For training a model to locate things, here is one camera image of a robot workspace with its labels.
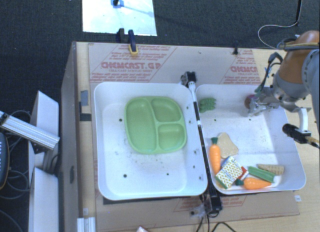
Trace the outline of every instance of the orange carrot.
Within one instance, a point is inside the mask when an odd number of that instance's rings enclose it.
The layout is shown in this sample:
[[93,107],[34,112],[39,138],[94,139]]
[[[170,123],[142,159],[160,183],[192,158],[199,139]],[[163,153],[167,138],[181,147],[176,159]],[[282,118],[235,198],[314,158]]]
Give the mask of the orange carrot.
[[258,190],[271,185],[269,181],[252,177],[245,178],[243,183],[246,190]]
[[213,169],[214,175],[216,175],[221,168],[221,156],[220,156],[220,147],[217,145],[218,138],[211,138],[212,145],[209,149],[209,157],[211,162],[211,167]]

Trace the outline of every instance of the black floor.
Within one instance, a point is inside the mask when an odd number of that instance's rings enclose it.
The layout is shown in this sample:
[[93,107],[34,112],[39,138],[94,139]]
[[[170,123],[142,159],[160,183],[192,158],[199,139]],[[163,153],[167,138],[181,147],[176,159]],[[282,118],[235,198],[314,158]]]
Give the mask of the black floor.
[[[153,0],[158,36],[137,36],[141,44],[265,48],[257,36],[266,24],[291,25],[298,0]],[[303,0],[298,26],[265,28],[261,37],[282,39],[319,30],[320,0]],[[60,88],[72,41],[115,42],[115,35],[82,31],[82,0],[0,0],[0,111],[32,111],[38,90],[60,102]],[[11,154],[12,169],[27,169],[26,142]],[[28,231],[29,197],[0,198],[0,210]],[[0,232],[18,231],[0,213]]]

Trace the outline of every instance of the green plate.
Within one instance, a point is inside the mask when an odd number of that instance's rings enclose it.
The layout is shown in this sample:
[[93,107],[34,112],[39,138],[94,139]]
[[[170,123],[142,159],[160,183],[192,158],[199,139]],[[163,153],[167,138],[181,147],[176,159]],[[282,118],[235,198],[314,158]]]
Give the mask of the green plate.
[[187,142],[183,113],[168,97],[131,99],[125,106],[124,123],[129,144],[142,154],[177,151]]

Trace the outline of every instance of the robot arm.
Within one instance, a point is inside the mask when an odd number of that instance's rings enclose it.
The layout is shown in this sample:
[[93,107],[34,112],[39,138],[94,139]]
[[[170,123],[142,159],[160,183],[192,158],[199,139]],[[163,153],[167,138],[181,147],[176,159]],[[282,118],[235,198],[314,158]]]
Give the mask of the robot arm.
[[311,94],[319,132],[319,31],[307,31],[295,41],[284,45],[283,49],[288,51],[283,60],[278,53],[274,53],[268,61],[266,77],[274,59],[280,60],[280,68],[274,75],[272,85],[265,87],[265,80],[263,80],[256,90],[256,94],[249,98],[247,107],[251,115],[258,115],[264,110],[278,106],[282,106],[290,112],[298,112],[299,128],[294,125],[291,127],[286,125],[283,127],[283,131],[296,141],[306,143],[293,136],[296,133],[303,134],[303,139],[309,136],[308,123],[306,122],[308,121],[307,109],[296,106],[296,102]]

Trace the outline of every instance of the white tray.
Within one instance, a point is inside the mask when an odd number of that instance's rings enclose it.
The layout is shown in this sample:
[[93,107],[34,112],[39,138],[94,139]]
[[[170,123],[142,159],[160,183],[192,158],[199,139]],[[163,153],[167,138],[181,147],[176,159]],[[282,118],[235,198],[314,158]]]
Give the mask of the white tray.
[[239,149],[234,158],[245,168],[256,164],[283,165],[284,174],[276,176],[274,183],[258,190],[246,190],[232,185],[217,190],[226,195],[250,194],[271,191],[294,191],[305,186],[306,175],[294,140],[286,136],[282,127],[288,123],[285,110],[281,107],[249,117],[244,102],[254,93],[254,85],[203,84],[196,90],[198,102],[204,98],[215,98],[214,110],[200,114],[203,137],[207,153],[211,138],[227,133]]
[[[141,154],[128,143],[124,112],[135,97],[163,96],[180,106],[186,145],[165,154]],[[96,136],[98,187],[110,200],[201,195],[208,180],[190,91],[172,83],[103,82],[94,90],[93,135]]]

